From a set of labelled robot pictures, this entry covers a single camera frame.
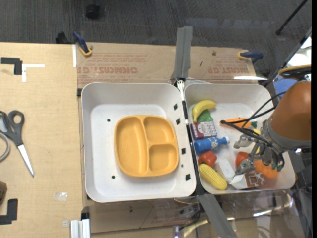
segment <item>scissors blade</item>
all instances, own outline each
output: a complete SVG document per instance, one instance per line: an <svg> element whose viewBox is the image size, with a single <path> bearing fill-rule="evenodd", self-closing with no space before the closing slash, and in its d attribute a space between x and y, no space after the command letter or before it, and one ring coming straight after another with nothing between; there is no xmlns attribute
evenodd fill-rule
<svg viewBox="0 0 317 238"><path fill-rule="evenodd" d="M33 169L32 169L32 166L31 166L31 162L30 162L30 159L29 159L29 156L28 154L26 153L26 149L25 149L25 146L22 144L22 145L19 145L18 146L18 149L22 155L22 158L24 160L24 163L26 165L26 167L28 168L30 174L32 177L34 177L34 172L33 172Z"/></svg>

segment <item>black caster wheel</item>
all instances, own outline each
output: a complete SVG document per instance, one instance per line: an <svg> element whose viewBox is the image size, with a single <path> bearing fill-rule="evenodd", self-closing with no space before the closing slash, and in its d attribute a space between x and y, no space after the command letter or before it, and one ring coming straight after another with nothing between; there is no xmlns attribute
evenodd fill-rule
<svg viewBox="0 0 317 238"><path fill-rule="evenodd" d="M94 4L90 4L89 6L86 7L86 16L89 19L96 19L98 18L99 15L99 9L100 7Z"/></svg>

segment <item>robotic hand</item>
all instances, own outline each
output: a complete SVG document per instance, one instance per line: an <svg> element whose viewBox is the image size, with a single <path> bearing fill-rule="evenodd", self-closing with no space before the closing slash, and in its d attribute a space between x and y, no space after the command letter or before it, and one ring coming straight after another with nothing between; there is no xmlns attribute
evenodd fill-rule
<svg viewBox="0 0 317 238"><path fill-rule="evenodd" d="M261 137L264 141L242 134L235 143L234 148L240 148L255 142L250 157L241 162L236 174L254 170L254 158L280 171L284 166L283 152L312 146L311 82L297 82L286 91L271 116L263 122Z"/></svg>

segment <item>white plastic tray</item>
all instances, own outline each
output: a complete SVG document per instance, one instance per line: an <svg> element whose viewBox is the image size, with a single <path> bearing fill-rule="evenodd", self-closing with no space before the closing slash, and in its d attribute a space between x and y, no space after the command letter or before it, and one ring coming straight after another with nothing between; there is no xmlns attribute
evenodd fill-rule
<svg viewBox="0 0 317 238"><path fill-rule="evenodd" d="M91 83L83 88L81 97L85 187L92 200L106 203L186 197L195 191L193 159L182 100L176 87ZM131 177L120 169L114 151L115 126L121 118L131 115L161 116L172 123L179 148L176 170L158 177Z"/></svg>
<svg viewBox="0 0 317 238"><path fill-rule="evenodd" d="M214 153L217 155L217 161L227 159L234 170L235 158L239 151L251 152L254 143L249 147L241 147L239 149L233 148L236 141L239 140L241 133L237 130L222 126L219 122L222 119L250 117L262 104L271 98L266 88L256 84L190 84L185 88L185 99L188 107L189 123L192 123L191 110L193 106L201 100L212 100L217 103L217 106L210 110L211 117L213 118L217 134L219 138L228 136L230 143L228 145L221 145ZM272 108L272 102L268 103L261 112ZM267 119L271 113L263 115L255 121L258 122L257 129L260 130L262 122ZM275 179L265 179L265 186L256 189L236 190L233 186L229 185L226 190L218 190L210 183L201 178L202 186L206 191L212 194L229 194L241 193L248 191L262 191L262 190L277 190L289 189L295 183L295 172L289 155L287 152L283 153L285 166L279 172Z"/></svg>

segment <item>corn cob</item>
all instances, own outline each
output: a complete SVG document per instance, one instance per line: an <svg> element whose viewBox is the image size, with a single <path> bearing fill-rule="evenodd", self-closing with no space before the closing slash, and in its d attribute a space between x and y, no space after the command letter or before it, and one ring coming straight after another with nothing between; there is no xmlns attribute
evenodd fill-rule
<svg viewBox="0 0 317 238"><path fill-rule="evenodd" d="M228 187L226 180L210 166L201 163L198 167L200 175L212 186L219 190L225 190Z"/></svg>

